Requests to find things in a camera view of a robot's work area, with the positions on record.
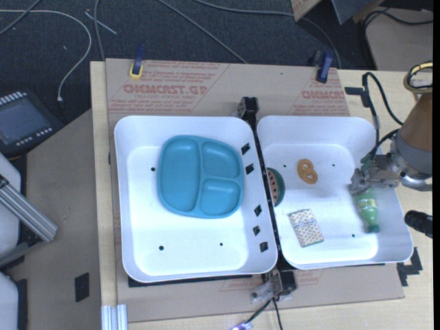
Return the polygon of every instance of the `black hole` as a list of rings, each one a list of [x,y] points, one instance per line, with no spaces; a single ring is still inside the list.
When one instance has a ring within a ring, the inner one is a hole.
[[[254,170],[254,165],[250,164],[246,166],[246,175],[249,175]]]
[[[257,206],[257,207],[254,209],[254,212],[255,212],[255,215],[256,215],[256,216],[259,216],[259,215],[261,214],[261,212],[262,212],[261,206]]]
[[[267,244],[267,242],[261,242],[260,243],[260,251],[264,252],[268,248],[269,248],[269,245]]]
[[[246,143],[244,146],[241,147],[241,154],[245,155],[245,153],[250,149],[249,143]]]

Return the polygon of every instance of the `brown object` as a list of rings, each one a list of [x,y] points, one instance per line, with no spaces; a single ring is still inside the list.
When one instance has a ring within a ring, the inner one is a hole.
[[[314,170],[314,165],[308,159],[301,159],[296,167],[299,177],[308,183],[314,184],[318,181],[318,174]]]

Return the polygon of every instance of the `blue clamp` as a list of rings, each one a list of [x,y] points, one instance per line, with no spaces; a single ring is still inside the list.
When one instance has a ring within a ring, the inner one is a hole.
[[[142,66],[142,59],[144,58],[144,52],[145,52],[145,44],[142,44],[139,46],[139,49],[137,49],[136,59],[135,62],[131,64],[130,67],[130,77],[134,80],[140,79],[142,75],[142,71],[144,70],[144,66]]]
[[[316,75],[316,80],[321,83],[327,83],[327,76],[329,75],[329,69],[333,62],[333,52],[327,51],[321,58],[320,69]]]

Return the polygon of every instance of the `white cable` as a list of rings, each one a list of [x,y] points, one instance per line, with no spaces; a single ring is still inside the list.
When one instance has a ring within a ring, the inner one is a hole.
[[[7,13],[23,13],[26,10],[0,10],[0,12],[7,12]],[[87,35],[89,36],[89,46],[87,47],[86,52],[84,53],[84,55],[82,56],[82,58],[70,69],[69,72],[67,72],[67,74],[63,77],[63,79],[61,80],[61,83],[58,87],[58,97],[57,97],[57,101],[62,103],[63,102],[63,97],[61,96],[61,88],[63,88],[63,85],[65,83],[65,81],[67,80],[67,78],[72,74],[72,72],[85,60],[85,58],[87,57],[87,55],[89,55],[90,49],[91,49],[91,34],[90,31],[87,29],[87,27],[85,26],[85,24],[83,22],[81,22],[80,20],[76,19],[73,16],[70,16],[69,14],[65,14],[64,12],[60,12],[60,11],[53,11],[53,10],[31,10],[29,11],[30,13],[49,13],[49,14],[59,14],[61,16],[65,16],[68,17],[72,20],[74,20],[75,22],[79,23],[81,25],[82,28],[84,28],[84,30],[86,31]]]

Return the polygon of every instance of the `bottle label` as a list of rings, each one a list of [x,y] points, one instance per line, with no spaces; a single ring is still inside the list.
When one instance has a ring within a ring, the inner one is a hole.
[[[357,203],[357,208],[359,210],[366,210],[369,208],[377,208],[376,200],[374,200],[373,198],[361,199]]]

